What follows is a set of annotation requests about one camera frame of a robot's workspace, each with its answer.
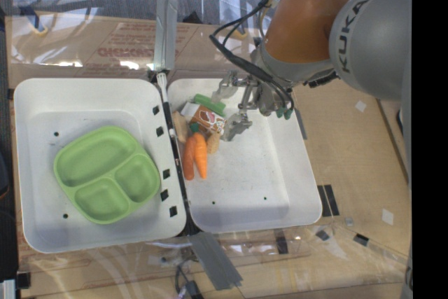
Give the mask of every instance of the white sticker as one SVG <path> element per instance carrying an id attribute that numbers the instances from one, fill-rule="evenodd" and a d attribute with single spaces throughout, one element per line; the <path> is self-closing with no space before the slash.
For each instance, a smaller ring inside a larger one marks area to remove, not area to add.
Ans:
<path id="1" fill-rule="evenodd" d="M 387 224 L 393 225 L 393 213 L 389 212 L 387 209 L 383 209 L 383 221 Z"/>
<path id="2" fill-rule="evenodd" d="M 358 103 L 355 105 L 355 107 L 361 111 L 364 112 L 365 108 L 367 107 L 366 104 L 364 104 L 364 102 L 362 102 L 361 100 L 358 101 Z"/>

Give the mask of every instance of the orange carrot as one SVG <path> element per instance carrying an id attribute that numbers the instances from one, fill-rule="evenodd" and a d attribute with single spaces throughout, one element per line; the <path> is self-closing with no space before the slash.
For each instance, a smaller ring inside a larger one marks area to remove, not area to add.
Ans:
<path id="1" fill-rule="evenodd" d="M 195 132 L 193 134 L 196 138 L 195 145 L 195 162 L 197 169 L 199 170 L 199 175 L 202 179 L 207 178 L 207 143 L 204 136 L 200 132 Z"/>
<path id="2" fill-rule="evenodd" d="M 183 152 L 183 176 L 187 180 L 192 180 L 195 178 L 195 167 L 194 167 L 194 159 L 195 159 L 195 147 L 196 147 L 196 138 L 194 136 L 190 136 L 187 138 L 187 142 L 185 143 L 185 150 Z"/>

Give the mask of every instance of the white tray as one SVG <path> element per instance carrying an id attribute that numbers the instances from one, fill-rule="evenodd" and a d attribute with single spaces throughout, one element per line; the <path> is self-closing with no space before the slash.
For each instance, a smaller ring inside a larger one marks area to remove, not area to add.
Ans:
<path id="1" fill-rule="evenodd" d="M 14 105 L 23 230 L 31 247 L 55 253 L 164 239 L 182 231 L 186 212 L 154 85 L 127 79 L 35 78 L 17 86 Z M 63 146 L 104 125 L 129 131 L 154 159 L 162 182 L 155 197 L 130 216 L 99 225 L 72 205 L 57 183 L 53 161 Z M 160 193 L 166 190 L 168 197 L 162 200 Z"/>
<path id="2" fill-rule="evenodd" d="M 219 79 L 181 79 L 168 88 L 172 111 L 197 93 L 211 96 Z M 238 111 L 244 89 L 226 103 L 226 116 Z M 233 232 L 309 225 L 322 204 L 295 114 L 248 112 L 252 126 L 232 141 L 221 141 L 209 156 L 208 179 L 186 181 L 192 219 L 204 231 Z"/>

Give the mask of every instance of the green plate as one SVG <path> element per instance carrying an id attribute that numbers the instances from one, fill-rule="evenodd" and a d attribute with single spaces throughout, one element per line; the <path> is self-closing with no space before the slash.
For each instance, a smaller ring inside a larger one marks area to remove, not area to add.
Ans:
<path id="1" fill-rule="evenodd" d="M 56 179 L 88 220 L 109 224 L 129 216 L 159 190 L 160 174 L 127 131 L 105 126 L 65 146 L 54 162 Z"/>

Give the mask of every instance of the green divided plate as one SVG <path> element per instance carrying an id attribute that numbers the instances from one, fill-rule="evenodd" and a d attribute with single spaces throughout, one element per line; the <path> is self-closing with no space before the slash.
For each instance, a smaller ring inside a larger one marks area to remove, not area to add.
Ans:
<path id="1" fill-rule="evenodd" d="M 56 179 L 73 205 L 99 224 L 119 221 L 159 190 L 155 163 L 121 127 L 104 126 L 65 146 L 54 162 Z"/>

